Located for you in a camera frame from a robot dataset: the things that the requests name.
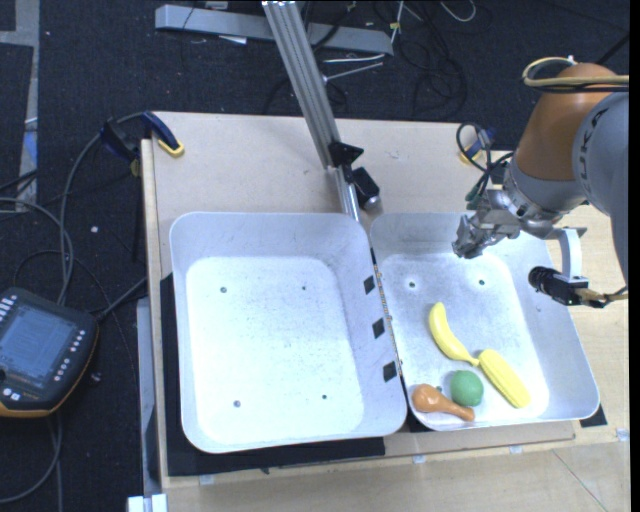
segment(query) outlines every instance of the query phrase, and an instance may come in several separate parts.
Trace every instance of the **gray metal frame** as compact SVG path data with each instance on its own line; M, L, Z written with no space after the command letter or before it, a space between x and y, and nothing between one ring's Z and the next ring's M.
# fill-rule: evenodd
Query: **gray metal frame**
M269 24L261 16L210 9L193 9L163 5L156 9L157 30L178 30L273 41ZM331 25L309 24L309 39L316 44L331 30ZM340 27L327 48L393 55L391 38L384 32L363 28Z
M262 2L289 79L311 132L311 137L325 167L333 161L329 144L340 142L322 75L311 49L295 2ZM355 187L345 179L344 170L336 169L338 193L344 213L360 222Z

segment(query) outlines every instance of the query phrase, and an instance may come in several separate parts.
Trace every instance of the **metal pole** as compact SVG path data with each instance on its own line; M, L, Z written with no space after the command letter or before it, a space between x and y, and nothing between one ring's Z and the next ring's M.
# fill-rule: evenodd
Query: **metal pole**
M304 30L295 2L262 2L302 114L324 167L333 167L329 144L341 142L325 82ZM360 221L356 190L341 167L336 169L338 193L344 213Z

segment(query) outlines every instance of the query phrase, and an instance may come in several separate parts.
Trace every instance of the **dark floor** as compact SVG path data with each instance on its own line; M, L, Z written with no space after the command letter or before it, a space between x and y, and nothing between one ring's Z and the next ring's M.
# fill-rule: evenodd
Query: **dark floor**
M201 4L40 0L34 175L39 204L56 217L74 162L110 117L142 110L299 115L289 87L275 89L286 73L273 43L156 31L154 11L165 3ZM398 9L397 2L357 2L344 15L348 3L314 2L312 19L389 31ZM460 18L475 6L468 22L454 19L441 2L405 4L423 21L405 12L394 57L332 82L337 117L472 121L496 130L497 147L513 149L539 97L519 80L530 62L573 55L629 72L628 43L616 49L629 33L629 0L446 2ZM0 30L15 27L12 7L0 0ZM258 2L230 2L230 8L261 14ZM15 197L16 187L3 185L21 172L27 53L0 43L2 196ZM320 49L322 72L363 65L322 62L345 54ZM123 126L133 137L143 134L137 121ZM140 183L127 162L96 145L80 162L72 190L65 220L76 270L67 304L98 313L145 275L144 238L136 230ZM41 212L0 216L0 262L0 289L15 283L51 300L58 296L58 230ZM127 497L142 493L136 340L135 301L129 301L102 325L95 378L85 379L62 408L66 511L121 511ZM47 423L1 420L0 446L0 510L56 510L55 472L23 500L2 504L45 474L53 456Z

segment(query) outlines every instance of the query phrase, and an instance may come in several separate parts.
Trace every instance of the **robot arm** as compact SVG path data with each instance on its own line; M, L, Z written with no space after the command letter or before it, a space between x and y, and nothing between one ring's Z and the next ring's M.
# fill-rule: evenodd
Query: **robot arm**
M475 214L460 219L453 242L458 256L474 258L487 246L516 238L521 230L545 240L559 239L563 272L544 273L537 268L530 281L567 305L582 303L574 291L588 285L580 276L578 240L585 230L570 232L555 224L580 204L591 203L611 218L628 284L628 77L618 77L597 64L572 64L556 79L539 82L574 81L582 83L582 88L551 88L542 94L506 168L502 189L482 192ZM619 86L620 78L626 78L627 87ZM602 82L615 85L593 85ZM591 84L588 89L585 83ZM546 287L541 284L543 278ZM559 285L556 288L564 289L565 295L552 292L549 283Z

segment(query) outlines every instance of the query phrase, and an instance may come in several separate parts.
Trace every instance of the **screen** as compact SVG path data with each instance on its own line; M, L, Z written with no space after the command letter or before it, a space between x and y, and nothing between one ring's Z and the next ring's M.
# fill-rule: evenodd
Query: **screen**
M0 363L42 387L75 329L69 320L21 305L0 337Z

